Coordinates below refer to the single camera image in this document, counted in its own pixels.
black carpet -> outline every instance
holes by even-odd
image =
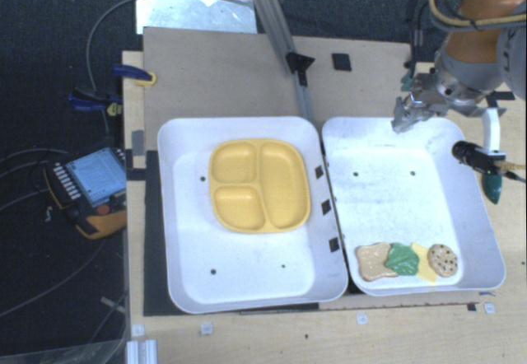
[[[73,151],[100,140],[100,114],[70,110],[74,86],[89,88],[84,49],[98,17],[121,0],[1,0],[0,2],[0,160],[24,147]],[[404,11],[408,0],[284,0],[294,35],[408,42]],[[424,16],[431,60],[443,34]],[[119,92],[111,67],[124,49],[140,49],[133,5],[111,15],[96,34],[92,62],[98,88]],[[399,78],[393,84],[399,84]],[[110,120],[117,143],[119,120]],[[0,208],[42,186],[39,170],[14,167],[44,161],[43,153],[0,162]],[[49,200],[43,196],[0,212],[0,357],[87,343],[109,311],[100,303],[124,292],[122,238],[108,239],[78,276],[31,305],[6,310],[45,291],[88,260],[100,246],[70,227],[56,210],[45,222]],[[121,336],[123,316],[115,313],[96,341]]]

yellow divided plate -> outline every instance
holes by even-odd
[[[214,213],[233,231],[290,231],[310,215],[304,160],[289,143],[270,138],[224,142],[211,155],[208,178]]]

black bracket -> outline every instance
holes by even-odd
[[[490,95],[487,95],[485,99],[489,107],[497,108],[497,102],[499,100],[515,100],[516,98],[511,91],[494,91]]]
[[[315,59],[306,57],[305,55],[297,54],[296,52],[290,52],[286,55],[286,61],[291,73],[298,73],[300,85],[307,87],[307,76],[305,74],[305,70],[310,67]]]

electronic device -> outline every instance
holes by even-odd
[[[111,139],[49,161],[44,177],[63,215],[86,238],[97,240],[126,226],[124,153]]]

yellow clamp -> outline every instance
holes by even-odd
[[[138,86],[154,86],[157,81],[157,76],[154,72],[149,71],[148,74],[152,76],[152,79],[148,82],[146,80],[134,80]]]

